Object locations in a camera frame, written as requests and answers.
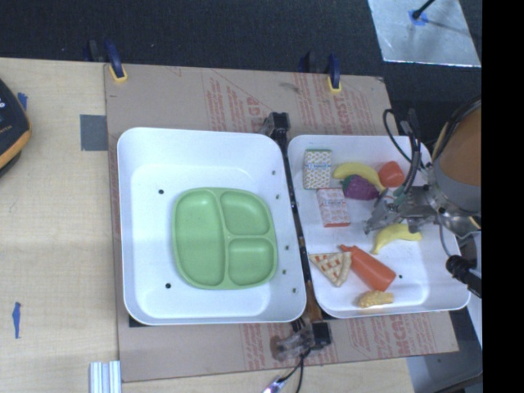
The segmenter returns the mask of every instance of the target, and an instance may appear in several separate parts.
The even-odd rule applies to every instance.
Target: black and orange object
[[[18,98],[0,79],[0,177],[20,158],[31,123]]]

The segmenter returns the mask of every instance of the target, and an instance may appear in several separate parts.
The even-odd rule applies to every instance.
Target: metal sheet
[[[480,67],[459,0],[368,0],[384,61]]]

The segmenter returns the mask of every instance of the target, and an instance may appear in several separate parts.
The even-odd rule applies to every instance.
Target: green plate
[[[256,287],[277,268],[273,218],[254,193],[223,187],[183,192],[174,203],[172,232],[178,271],[195,287]]]

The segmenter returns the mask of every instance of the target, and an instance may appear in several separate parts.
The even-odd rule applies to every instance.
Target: small carton
[[[331,150],[306,150],[304,154],[304,189],[329,187]]]
[[[324,227],[345,227],[351,224],[341,187],[317,189],[317,200]]]

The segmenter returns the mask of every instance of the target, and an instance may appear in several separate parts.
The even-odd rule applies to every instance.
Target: light wood surface
[[[0,391],[85,392],[89,364],[119,358],[107,153],[80,146],[80,116],[105,115],[102,64],[0,58],[0,78],[28,97],[34,130],[0,178]],[[122,391],[262,391],[282,373],[125,383]],[[406,360],[388,359],[308,367],[300,391],[413,387]]]

